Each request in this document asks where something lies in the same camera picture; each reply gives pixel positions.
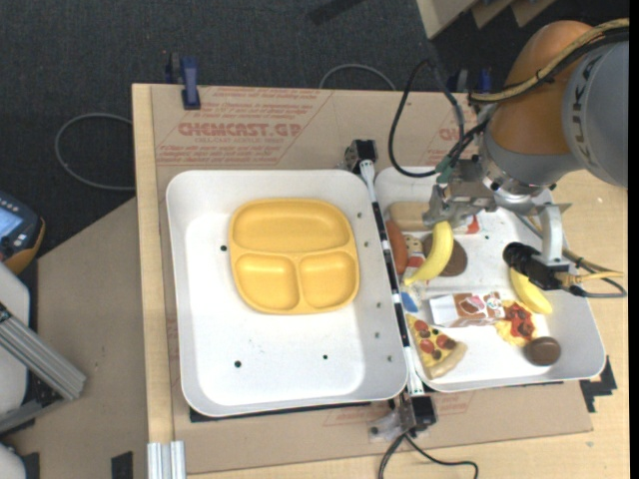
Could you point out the pizza slice with crust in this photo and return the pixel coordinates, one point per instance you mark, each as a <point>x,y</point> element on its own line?
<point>434,349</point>

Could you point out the clear plastic bottle blue cap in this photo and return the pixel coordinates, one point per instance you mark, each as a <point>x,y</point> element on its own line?
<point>410,301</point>

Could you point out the small printed carton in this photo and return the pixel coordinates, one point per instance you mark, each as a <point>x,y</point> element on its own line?
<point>413,250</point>

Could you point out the yellow and red pizza slice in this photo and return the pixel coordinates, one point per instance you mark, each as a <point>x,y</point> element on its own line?
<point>519,325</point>

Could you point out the brown doughnut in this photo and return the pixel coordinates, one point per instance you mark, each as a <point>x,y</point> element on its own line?
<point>542,351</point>

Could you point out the white plastic tray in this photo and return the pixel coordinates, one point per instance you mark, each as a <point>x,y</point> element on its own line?
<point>279,357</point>
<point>489,362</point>

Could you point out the tan bread loaf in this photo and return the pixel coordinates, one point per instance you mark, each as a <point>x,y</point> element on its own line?
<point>407,216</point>

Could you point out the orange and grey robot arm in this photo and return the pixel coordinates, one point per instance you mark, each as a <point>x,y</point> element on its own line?
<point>529,118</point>

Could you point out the yellow divided plate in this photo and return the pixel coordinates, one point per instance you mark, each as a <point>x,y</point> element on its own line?
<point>292,255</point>

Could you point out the yellow banana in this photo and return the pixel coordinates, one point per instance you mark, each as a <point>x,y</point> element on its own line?
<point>529,295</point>
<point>439,252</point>

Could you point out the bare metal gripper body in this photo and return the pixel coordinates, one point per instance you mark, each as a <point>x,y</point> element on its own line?
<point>469,182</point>

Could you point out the brown round biscuit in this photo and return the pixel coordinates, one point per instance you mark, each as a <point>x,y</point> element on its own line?
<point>459,260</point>

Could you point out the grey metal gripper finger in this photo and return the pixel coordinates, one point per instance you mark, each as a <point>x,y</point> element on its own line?
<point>464,212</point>
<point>435,206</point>

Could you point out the small red and white packet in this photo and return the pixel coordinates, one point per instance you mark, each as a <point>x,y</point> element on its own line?
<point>472,225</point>

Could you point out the red sausage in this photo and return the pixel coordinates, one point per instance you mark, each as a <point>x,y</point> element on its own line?
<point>398,247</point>

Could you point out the white carton with brown print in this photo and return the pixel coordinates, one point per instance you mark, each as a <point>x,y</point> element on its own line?
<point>464,310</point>

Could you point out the thin black and white rod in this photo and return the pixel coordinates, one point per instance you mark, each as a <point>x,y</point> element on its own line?
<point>383,232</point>

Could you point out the black cylinder on white bracket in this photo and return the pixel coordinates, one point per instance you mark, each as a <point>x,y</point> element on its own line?
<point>536,262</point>

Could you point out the brown cardboard board red print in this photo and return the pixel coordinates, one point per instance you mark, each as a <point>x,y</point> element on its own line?
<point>249,128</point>

